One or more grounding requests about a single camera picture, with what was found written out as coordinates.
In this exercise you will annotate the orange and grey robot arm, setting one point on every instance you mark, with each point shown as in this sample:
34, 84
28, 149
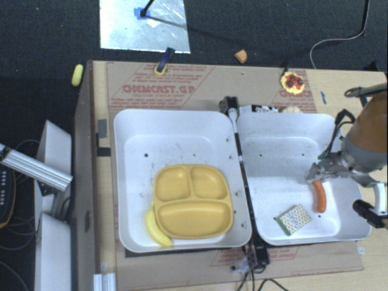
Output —
369, 126

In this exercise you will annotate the green and yellow patterned carton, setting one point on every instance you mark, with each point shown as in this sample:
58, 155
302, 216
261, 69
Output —
294, 219

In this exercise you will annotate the thin black and white rod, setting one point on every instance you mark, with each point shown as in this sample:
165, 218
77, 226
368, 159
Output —
242, 162

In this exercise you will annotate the orange sausage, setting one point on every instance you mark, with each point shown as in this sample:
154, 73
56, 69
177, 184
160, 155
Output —
320, 197

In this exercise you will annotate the yellow banana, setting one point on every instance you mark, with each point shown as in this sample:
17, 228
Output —
154, 230

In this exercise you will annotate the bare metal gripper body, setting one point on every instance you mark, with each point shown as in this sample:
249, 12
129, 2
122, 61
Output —
335, 162

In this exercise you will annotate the yellow corn cob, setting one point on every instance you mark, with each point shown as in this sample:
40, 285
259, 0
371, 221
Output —
77, 75

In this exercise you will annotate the brown cardboard board red print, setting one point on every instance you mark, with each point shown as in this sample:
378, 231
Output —
182, 83

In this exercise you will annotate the white plastic tray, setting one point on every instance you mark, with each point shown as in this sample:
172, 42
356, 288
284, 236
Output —
182, 132
288, 138

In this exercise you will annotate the black cylinder on white bracket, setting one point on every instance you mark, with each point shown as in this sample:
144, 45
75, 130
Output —
368, 211

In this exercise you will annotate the brown biscuit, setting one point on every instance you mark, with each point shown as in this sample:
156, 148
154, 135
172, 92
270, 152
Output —
241, 56

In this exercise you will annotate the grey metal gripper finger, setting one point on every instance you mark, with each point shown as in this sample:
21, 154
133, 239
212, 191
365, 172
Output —
312, 173
325, 177

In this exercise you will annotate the yellow divided plate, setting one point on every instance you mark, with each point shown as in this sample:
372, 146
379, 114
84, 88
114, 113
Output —
194, 205

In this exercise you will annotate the yellow pizza slice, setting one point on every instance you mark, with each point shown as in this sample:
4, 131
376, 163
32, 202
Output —
292, 83

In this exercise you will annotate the beige bread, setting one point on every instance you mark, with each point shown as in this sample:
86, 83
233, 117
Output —
292, 110

